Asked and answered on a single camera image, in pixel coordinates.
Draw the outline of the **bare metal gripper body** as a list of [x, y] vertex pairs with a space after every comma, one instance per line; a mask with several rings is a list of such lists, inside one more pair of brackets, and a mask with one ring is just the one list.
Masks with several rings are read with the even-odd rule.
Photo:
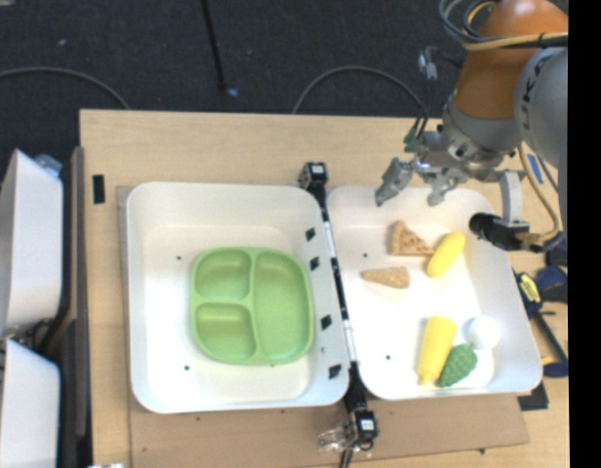
[[416, 154], [426, 170], [445, 176], [460, 174], [479, 181], [493, 181], [506, 152], [483, 147], [459, 130], [439, 127], [422, 133]]

